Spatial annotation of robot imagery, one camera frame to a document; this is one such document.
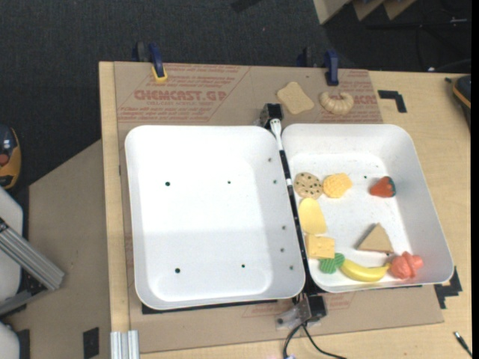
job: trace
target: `yellow banana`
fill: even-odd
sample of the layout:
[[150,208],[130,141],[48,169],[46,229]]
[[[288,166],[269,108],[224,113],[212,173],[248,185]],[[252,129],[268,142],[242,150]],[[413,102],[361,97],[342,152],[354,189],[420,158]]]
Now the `yellow banana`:
[[360,282],[377,282],[385,276],[391,263],[385,263],[383,266],[364,267],[352,260],[344,260],[339,268],[344,275]]

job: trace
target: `toy cake slice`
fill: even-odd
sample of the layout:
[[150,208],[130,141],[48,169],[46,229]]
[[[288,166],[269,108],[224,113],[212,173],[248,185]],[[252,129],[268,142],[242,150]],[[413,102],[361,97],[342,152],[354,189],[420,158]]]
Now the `toy cake slice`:
[[362,240],[358,250],[378,251],[380,253],[393,253],[391,241],[381,224],[377,224],[370,233]]

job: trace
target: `dark gray carpet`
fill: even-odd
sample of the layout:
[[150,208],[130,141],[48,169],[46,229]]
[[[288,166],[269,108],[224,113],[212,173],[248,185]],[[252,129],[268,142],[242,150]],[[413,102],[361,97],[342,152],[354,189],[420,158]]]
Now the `dark gray carpet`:
[[419,0],[396,20],[359,22],[351,4],[320,25],[312,0],[0,0],[0,123],[20,139],[29,185],[100,139],[98,62],[128,61],[156,41],[164,61],[470,73],[471,26],[372,30],[368,25],[471,19],[472,0]]

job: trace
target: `toy bread slice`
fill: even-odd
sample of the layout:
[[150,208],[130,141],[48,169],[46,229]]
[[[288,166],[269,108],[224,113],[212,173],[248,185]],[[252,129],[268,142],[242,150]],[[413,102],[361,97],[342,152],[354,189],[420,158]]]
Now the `toy bread slice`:
[[289,82],[278,90],[276,96],[291,114],[299,114],[314,108],[314,102],[297,82]]
[[377,224],[359,244],[358,250],[378,251],[380,253],[393,253],[388,234],[381,224]]

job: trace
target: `blue clamp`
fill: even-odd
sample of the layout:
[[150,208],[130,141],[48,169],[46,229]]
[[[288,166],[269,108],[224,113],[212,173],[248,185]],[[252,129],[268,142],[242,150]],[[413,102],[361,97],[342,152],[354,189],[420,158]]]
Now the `blue clamp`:
[[338,81],[338,55],[334,49],[330,49],[324,55],[324,64],[328,71],[324,74],[329,86],[339,85]]
[[156,43],[148,44],[148,51],[142,41],[135,44],[132,52],[132,60],[140,62],[151,62],[151,71],[157,82],[163,82],[168,78],[166,69],[163,66],[162,55]]

